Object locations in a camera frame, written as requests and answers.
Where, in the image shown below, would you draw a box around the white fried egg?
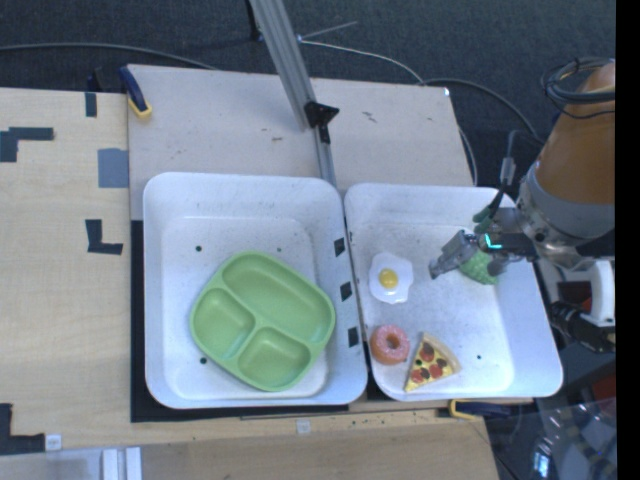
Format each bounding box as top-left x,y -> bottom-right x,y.
368,251 -> 415,305

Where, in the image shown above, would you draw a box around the green grapes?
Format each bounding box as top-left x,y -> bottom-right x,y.
458,249 -> 500,287

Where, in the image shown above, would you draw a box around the pale wooden board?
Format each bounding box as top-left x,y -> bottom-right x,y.
127,64 -> 534,414

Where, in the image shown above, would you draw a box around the black cylinder on white bracket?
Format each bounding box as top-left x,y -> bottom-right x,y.
549,259 -> 617,354

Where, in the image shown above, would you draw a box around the green divided plate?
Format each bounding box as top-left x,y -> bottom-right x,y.
188,250 -> 337,393

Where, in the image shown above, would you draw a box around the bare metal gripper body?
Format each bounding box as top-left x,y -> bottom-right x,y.
480,206 -> 585,270

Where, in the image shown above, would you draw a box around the pizza slice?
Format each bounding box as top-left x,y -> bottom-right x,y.
403,331 -> 462,394

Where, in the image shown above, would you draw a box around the pink doughnut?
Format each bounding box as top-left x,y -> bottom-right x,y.
369,324 -> 411,366

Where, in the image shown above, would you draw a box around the white plastic tray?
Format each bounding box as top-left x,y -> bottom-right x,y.
142,171 -> 369,410
343,182 -> 565,403

